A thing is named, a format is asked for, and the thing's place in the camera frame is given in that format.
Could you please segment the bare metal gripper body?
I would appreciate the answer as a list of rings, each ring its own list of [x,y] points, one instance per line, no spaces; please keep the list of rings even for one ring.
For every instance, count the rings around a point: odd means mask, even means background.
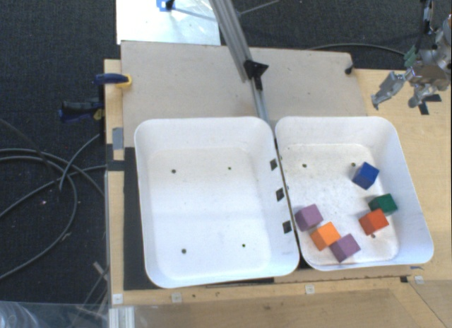
[[[405,55],[405,80],[418,88],[446,90],[451,83],[451,40],[437,35],[429,49],[415,51],[412,47]]]

